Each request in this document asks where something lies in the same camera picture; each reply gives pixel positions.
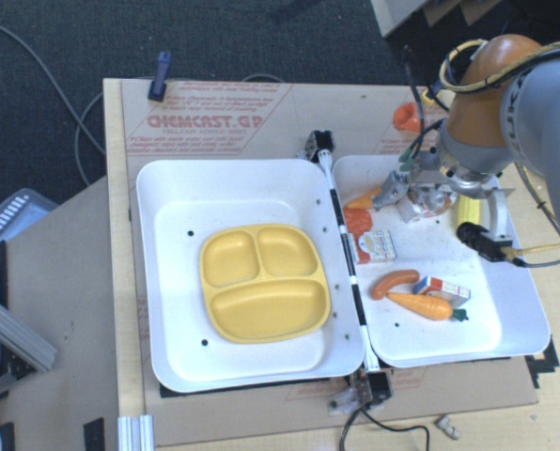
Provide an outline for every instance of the white tray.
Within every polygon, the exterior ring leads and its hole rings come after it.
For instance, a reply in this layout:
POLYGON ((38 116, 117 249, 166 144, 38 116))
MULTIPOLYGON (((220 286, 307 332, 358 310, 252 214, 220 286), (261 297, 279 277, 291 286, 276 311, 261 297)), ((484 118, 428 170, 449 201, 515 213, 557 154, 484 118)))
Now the white tray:
MULTIPOLYGON (((336 162, 334 180, 343 205, 378 188, 397 156, 347 156, 336 162)), ((372 211, 377 228, 388 228, 397 259, 356 266, 372 348, 395 367, 530 355, 543 351, 550 328, 528 269, 491 263, 456 237, 454 211, 406 224, 396 206, 372 211), (388 272, 416 269, 471 290, 468 319, 433 321, 388 299, 371 299, 370 290, 388 272)), ((508 233, 516 232, 508 222, 508 233)), ((395 290, 411 290, 401 285, 395 290)))
POLYGON ((136 182, 145 255, 152 365, 161 384, 192 393, 346 376, 364 357, 328 183, 299 160, 155 161, 136 182), (236 344, 213 328, 199 251, 234 226, 297 226, 315 244, 331 294, 328 320, 286 341, 236 344))

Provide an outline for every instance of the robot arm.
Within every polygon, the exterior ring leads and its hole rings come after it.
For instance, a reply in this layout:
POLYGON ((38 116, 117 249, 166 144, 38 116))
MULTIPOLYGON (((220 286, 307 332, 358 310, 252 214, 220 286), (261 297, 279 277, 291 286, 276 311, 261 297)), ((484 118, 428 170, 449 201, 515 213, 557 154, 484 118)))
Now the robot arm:
MULTIPOLYGON (((423 189, 429 201, 446 190, 489 199, 491 220, 502 227, 496 214, 505 197, 486 184, 516 163, 545 178, 560 233, 560 41, 542 47, 518 35, 474 40, 445 59, 440 76, 456 95, 437 144, 432 152, 405 155, 400 172, 374 197, 375 208, 412 188, 423 189), (467 47, 477 50, 461 83, 453 84, 450 59, 467 47)), ((490 241, 506 238, 502 228, 488 234, 490 241)))

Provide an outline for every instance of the yellow divided plate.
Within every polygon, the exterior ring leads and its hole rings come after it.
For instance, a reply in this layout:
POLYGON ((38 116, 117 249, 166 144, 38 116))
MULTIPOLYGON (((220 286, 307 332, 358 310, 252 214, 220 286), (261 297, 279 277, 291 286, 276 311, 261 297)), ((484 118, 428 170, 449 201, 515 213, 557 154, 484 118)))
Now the yellow divided plate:
POLYGON ((290 339, 317 330, 330 313, 318 252, 292 225, 247 225, 210 236, 200 279, 215 329, 237 343, 290 339))

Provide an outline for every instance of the blue clip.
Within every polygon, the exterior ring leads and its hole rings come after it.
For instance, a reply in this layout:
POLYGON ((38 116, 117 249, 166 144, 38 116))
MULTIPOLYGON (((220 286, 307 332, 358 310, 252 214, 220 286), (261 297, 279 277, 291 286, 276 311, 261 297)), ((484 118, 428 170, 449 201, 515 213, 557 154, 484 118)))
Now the blue clip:
POLYGON ((167 88, 165 80, 167 80, 170 67, 171 54, 169 52, 161 52, 157 65, 157 75, 155 75, 155 80, 150 83, 150 89, 148 90, 148 99, 150 101, 163 101, 165 89, 167 88))

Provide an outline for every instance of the black cable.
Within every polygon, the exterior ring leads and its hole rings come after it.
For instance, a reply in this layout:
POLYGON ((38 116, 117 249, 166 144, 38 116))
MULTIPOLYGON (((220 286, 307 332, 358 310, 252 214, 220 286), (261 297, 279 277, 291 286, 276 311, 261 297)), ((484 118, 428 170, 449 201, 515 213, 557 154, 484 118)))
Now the black cable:
POLYGON ((416 425, 416 426, 409 426, 407 428, 391 428, 389 426, 384 425, 383 423, 381 423, 380 421, 377 421, 376 419, 374 419, 372 416, 370 416, 366 410, 362 410, 362 414, 369 419, 372 423, 374 423, 376 426, 382 428, 382 429, 386 429, 387 431, 393 431, 393 432, 409 432, 409 431, 415 431, 417 429, 422 429, 426 436, 426 450, 428 451, 430 449, 430 431, 428 431, 428 428, 426 426, 422 426, 422 425, 416 425))
POLYGON ((444 121, 444 118, 441 118, 440 120, 437 120, 436 122, 430 124, 422 132, 420 132, 420 135, 418 135, 413 140, 413 142, 409 146, 409 149, 412 151, 412 154, 411 154, 412 159, 414 159, 416 157, 416 155, 418 155, 418 152, 420 152, 420 149, 422 148, 422 144, 424 143, 424 138, 426 137, 427 133, 429 133, 431 131, 436 131, 437 129, 439 129, 441 127, 441 125, 443 124, 443 121, 444 121))
POLYGON ((445 112, 449 112, 449 107, 441 100, 441 98, 434 93, 432 86, 427 86, 427 92, 431 99, 433 99, 439 107, 441 107, 445 112))
POLYGON ((424 104, 420 98, 420 93, 418 92, 418 87, 413 80, 412 68, 409 59, 414 59, 412 50, 409 45, 405 45, 401 50, 401 65, 405 70, 405 75, 408 79, 408 85, 413 94, 413 99, 415 100, 416 107, 418 109, 418 118, 420 119, 420 132, 423 132, 426 127, 426 117, 424 112, 424 104))
MULTIPOLYGON (((501 86, 501 84, 508 81, 509 79, 514 77, 515 75, 523 73, 525 70, 531 69, 532 67, 538 65, 541 62, 546 62, 548 60, 554 60, 555 58, 560 58, 560 49, 554 49, 551 52, 548 52, 546 54, 542 54, 542 55, 539 55, 535 58, 532 58, 531 60, 519 65, 517 68, 509 71, 508 73, 505 73, 504 75, 502 75, 501 77, 496 79, 491 84, 485 84, 484 86, 481 86, 480 88, 477 88, 475 90, 466 90, 466 91, 461 91, 459 93, 463 93, 463 94, 466 94, 466 95, 473 95, 473 94, 477 94, 477 93, 480 93, 480 92, 485 92, 487 90, 491 90, 491 89, 494 89, 494 88, 498 88, 499 86, 501 86)), ((446 70, 447 70, 446 73, 448 75, 448 84, 451 84, 453 86, 459 85, 459 83, 456 82, 455 79, 454 79, 452 69, 451 69, 451 62, 449 61, 448 58, 446 60, 446 70)))
POLYGON ((430 431, 428 431, 428 428, 426 426, 416 425, 416 426, 410 426, 410 427, 407 427, 407 428, 392 428, 392 427, 386 426, 385 424, 381 423, 380 421, 377 421, 376 419, 374 419, 366 411, 367 407, 368 407, 368 404, 365 404, 364 406, 361 406, 360 408, 357 408, 351 414, 351 416, 349 417, 349 419, 345 423, 345 426, 343 427, 343 430, 341 431, 341 434, 340 434, 340 439, 338 441, 338 450, 339 451, 345 451, 345 441, 347 440, 347 434, 349 433, 349 430, 350 430, 351 426, 353 425, 353 423, 355 422, 355 420, 357 419, 357 416, 359 415, 359 413, 362 413, 367 419, 369 419, 376 426, 378 426, 382 429, 386 429, 387 431, 409 432, 409 431, 415 431, 417 429, 422 429, 426 433, 426 451, 429 451, 429 449, 430 449, 430 431))

